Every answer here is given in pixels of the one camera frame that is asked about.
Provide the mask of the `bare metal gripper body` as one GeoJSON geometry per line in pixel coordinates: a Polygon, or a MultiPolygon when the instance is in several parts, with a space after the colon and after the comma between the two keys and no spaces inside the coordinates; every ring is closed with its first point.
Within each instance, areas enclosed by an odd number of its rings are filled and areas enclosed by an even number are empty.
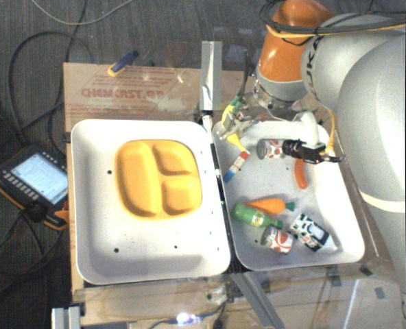
{"type": "Polygon", "coordinates": [[[240,122],[267,120],[292,121],[297,112],[293,106],[301,99],[301,82],[255,82],[246,93],[237,113],[240,122]]]}

